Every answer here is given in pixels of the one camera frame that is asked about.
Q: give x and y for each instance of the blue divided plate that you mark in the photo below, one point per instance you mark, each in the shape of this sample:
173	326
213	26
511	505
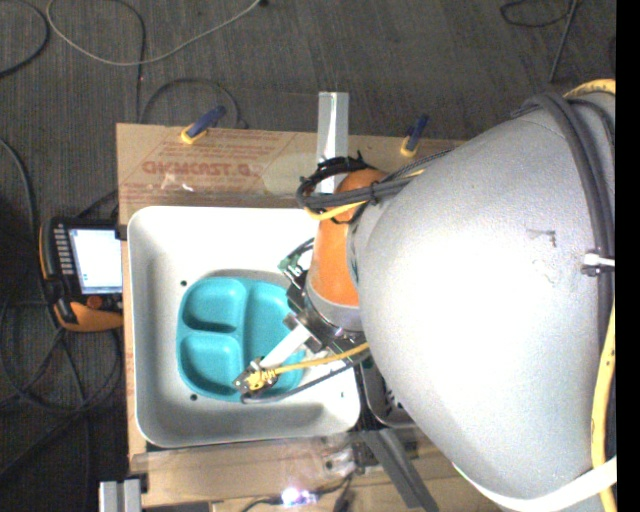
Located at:
210	310

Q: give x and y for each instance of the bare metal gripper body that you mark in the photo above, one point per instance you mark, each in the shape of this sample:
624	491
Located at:
312	325

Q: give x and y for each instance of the brown cardboard board, red print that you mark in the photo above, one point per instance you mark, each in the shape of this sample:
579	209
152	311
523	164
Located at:
210	170

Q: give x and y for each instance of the white plastic tray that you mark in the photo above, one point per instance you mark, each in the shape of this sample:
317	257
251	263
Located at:
160	310

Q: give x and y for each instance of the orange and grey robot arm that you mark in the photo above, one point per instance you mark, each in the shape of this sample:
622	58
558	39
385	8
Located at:
475	300

